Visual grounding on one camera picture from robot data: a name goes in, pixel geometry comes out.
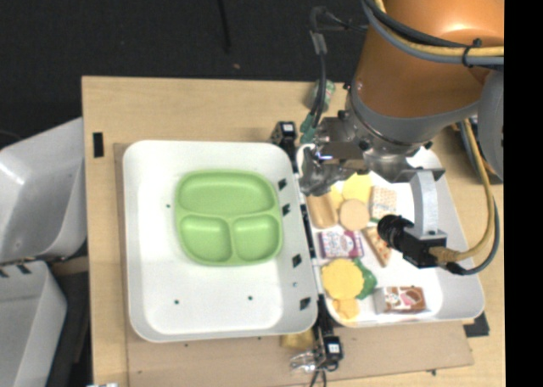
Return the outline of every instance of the chocolate package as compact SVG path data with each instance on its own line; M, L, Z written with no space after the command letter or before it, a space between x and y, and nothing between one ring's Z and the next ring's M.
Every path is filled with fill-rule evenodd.
M364 255L361 232L329 230L320 232L319 240L322 256L328 259L353 259Z
M419 313L427 310L423 288L417 286L388 286L373 292L375 312Z

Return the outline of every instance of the white plate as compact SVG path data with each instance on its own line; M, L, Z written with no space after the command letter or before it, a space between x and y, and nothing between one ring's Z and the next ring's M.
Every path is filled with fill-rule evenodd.
M279 204L289 205L289 213L283 217L283 247L274 259L252 266L205 266L185 255L177 240L175 188L185 174L203 169L257 171L276 188ZM125 152L123 178L129 315L144 339L254 337L312 326L315 276L299 191L279 147L141 141ZM279 189L283 179L287 184ZM301 263L293 263L296 256Z
M303 159L301 149L299 150L298 159L300 162L299 167L301 168L301 160ZM415 167L441 168L441 164L434 152L426 149L420 150L409 161ZM392 188L396 191L397 215L402 215L404 218L413 221L414 206L409 183L388 183L373 172L370 173L370 176L373 185ZM341 192L343 183L338 182L337 186L339 192ZM447 246L449 248L464 251L467 249L467 241L458 220L445 176L442 176L437 181L436 188L438 191L439 229L447 233ZM340 225L330 227L329 229L344 230ZM319 264L322 266L330 262L321 253L318 233L322 229L312 226L312 230L313 240L317 247L316 252L319 255ZM339 317L333 308L333 300L327 297L327 308L330 315L335 321L346 327L359 328L397 322L473 319L484 309L484 294L478 275L457 276L441 268L418 269L408 261L405 261L402 254L396 250L393 250L389 264L386 267L382 267L365 240L363 242L363 249L364 256L361 258L362 264L372 271L378 280L378 287L420 286L423 288L428 310L410 315L377 314L372 296L369 295L364 300L358 300L360 307L359 316L356 319L345 321ZM471 259L462 261L460 264L465 268L473 267Z

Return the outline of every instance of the black clamp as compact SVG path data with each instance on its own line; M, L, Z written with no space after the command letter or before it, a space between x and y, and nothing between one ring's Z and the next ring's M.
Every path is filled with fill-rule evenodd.
M480 48L482 44L483 44L483 41L480 38L476 38L475 40L473 40L473 43L471 46L466 47L466 49L464 50L464 54L462 55L462 64L464 65L464 67L468 67L469 69L473 67L473 64L469 64L467 61L467 54L473 48Z

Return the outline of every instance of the purple package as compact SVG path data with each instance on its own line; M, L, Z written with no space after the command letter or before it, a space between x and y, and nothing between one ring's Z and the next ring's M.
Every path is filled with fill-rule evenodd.
M319 233L321 252L323 257L329 259L337 257L362 257L362 233L355 231L327 230Z

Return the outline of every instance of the white tray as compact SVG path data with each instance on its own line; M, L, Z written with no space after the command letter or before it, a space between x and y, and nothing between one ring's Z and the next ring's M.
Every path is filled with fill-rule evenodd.
M252 266L204 266L185 255L177 241L175 187L184 174L203 169L257 171L276 187L279 204L290 205L277 257ZM141 141L124 154L123 179L128 309L140 336L156 342L254 337L313 325L317 291L299 191L279 147ZM287 185L278 189L282 179ZM301 263L293 263L296 256Z
M303 152L299 150L298 159L301 168ZM434 152L422 149L413 158L409 159L410 164L424 168L441 168L441 164ZM402 215L406 219L414 220L414 206L411 187L409 183L388 183L376 173L371 172L370 176L373 185L392 188L396 191L397 197L397 215ZM337 184L339 191L343 186L342 182ZM464 251L467 249L467 241L464 237L461 224L458 220L455 206L453 204L451 193L446 182L445 176L437 181L438 191L438 210L439 210L439 229L447 233L447 246L454 250ZM330 230L343 230L338 225L330 227ZM321 253L318 233L322 229L312 226L313 240L316 246L316 252L319 256L318 263L322 266L329 263ZM332 299L326 298L327 308L332 318L346 327L360 328L371 327L376 324L388 324L397 322L428 322L445 320L463 320L477 317L484 309L484 294L478 275L457 276L441 268L418 269L408 261L402 258L402 254L393 250L389 264L382 267L373 254L371 247L363 241L364 256L361 261L365 267L372 271L378 280L378 287L384 286L421 286L424 290L428 310L414 314L377 314L373 305L372 296L367 296L364 300L359 300L359 316L350 321L345 321L339 317L332 305ZM467 259L460 264L469 268L473 266L473 261Z
M67 304L43 261L4 266L0 277L0 387L48 381Z

